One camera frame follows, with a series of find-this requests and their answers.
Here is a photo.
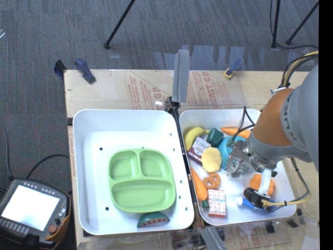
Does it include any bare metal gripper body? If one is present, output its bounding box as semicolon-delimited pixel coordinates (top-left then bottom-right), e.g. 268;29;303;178
228;140;278;177

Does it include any purple and white carton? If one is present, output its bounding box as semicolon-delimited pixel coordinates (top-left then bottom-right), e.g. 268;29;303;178
187;136;212;166

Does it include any large orange carrot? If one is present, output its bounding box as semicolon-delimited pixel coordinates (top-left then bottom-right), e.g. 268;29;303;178
189;167;211;209

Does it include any white plastic tray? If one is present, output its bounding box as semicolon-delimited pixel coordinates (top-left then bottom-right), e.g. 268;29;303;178
72;108;196;236
178;108;298;227

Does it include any black block with thin wires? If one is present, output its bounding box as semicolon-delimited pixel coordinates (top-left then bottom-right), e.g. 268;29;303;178
164;96;181;114

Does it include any blue bowl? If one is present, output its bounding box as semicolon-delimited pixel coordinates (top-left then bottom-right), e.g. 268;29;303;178
216;135;247;171

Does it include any brown cardboard board red print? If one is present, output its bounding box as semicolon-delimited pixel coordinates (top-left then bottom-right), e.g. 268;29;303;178
63;69;319;250

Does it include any green divided plate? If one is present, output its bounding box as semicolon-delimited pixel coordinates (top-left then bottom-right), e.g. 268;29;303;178
107;148;177;214

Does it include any black cylinder on white bracket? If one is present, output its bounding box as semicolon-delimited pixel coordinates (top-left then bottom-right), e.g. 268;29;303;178
243;169;274;211

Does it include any yellow banana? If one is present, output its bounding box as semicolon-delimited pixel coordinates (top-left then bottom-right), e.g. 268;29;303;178
184;126;211;153

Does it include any green watermelon slice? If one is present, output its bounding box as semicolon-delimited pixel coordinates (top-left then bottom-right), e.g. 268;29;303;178
136;211;171;229

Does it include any yellow round biscuit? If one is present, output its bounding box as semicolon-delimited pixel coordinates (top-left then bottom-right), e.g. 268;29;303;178
201;146;223;173

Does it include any blue and white bottle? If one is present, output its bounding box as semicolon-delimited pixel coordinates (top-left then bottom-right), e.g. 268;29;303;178
235;196;275;213

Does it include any orange and white carton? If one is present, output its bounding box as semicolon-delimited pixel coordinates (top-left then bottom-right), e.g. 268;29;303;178
208;189;227;218

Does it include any small orange carrot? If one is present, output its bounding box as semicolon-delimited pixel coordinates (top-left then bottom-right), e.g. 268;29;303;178
220;127;252;140

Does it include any brown pretzel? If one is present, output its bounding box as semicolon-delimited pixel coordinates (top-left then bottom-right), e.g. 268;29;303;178
202;171;222;190

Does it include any orange pepper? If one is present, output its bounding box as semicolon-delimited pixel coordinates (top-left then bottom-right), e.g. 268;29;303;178
249;173;275;196

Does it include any dark green pepper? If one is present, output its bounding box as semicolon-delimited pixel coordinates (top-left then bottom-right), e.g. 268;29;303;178
206;128;225;148

